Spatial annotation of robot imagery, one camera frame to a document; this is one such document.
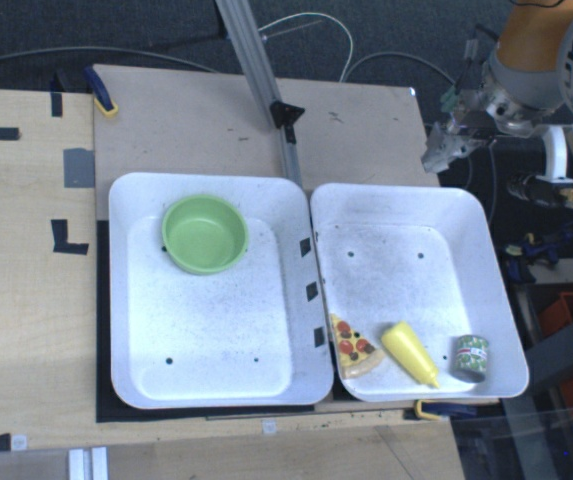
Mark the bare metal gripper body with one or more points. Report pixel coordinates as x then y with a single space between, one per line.
503 110

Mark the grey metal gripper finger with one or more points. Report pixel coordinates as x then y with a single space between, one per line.
433 150
462 147

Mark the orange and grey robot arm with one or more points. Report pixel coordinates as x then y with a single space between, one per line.
536 28

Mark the white plastic tray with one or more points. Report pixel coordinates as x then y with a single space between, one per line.
396 288
206 328

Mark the yellow squeeze bottle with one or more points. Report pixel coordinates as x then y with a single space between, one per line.
408 350

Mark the green patterned can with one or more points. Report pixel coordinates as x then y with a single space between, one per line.
471 359

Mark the toy pizza slice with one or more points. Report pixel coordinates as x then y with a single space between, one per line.
352 349

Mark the brown flat board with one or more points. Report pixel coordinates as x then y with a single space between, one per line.
191 128

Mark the green bowl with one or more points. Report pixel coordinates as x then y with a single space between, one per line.
205 235

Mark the black cylinder on white bracket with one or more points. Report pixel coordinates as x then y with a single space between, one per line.
555 155

